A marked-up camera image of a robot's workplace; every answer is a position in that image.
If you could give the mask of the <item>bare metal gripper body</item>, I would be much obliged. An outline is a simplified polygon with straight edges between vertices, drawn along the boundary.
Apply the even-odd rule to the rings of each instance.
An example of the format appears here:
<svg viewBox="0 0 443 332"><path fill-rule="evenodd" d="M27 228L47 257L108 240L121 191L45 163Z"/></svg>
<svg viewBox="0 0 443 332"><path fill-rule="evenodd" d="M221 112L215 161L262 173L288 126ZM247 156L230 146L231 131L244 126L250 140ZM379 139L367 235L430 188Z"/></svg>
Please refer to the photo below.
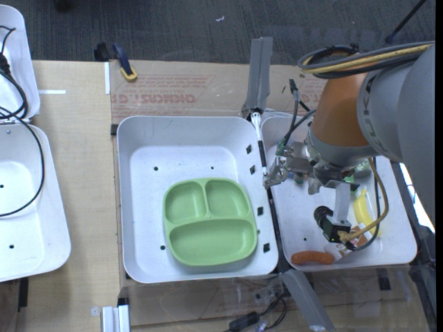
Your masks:
<svg viewBox="0 0 443 332"><path fill-rule="evenodd" d="M330 145L323 141L293 142L287 148L286 168L295 174L307 175L312 183L328 186L342 182L359 162L358 147Z"/></svg>

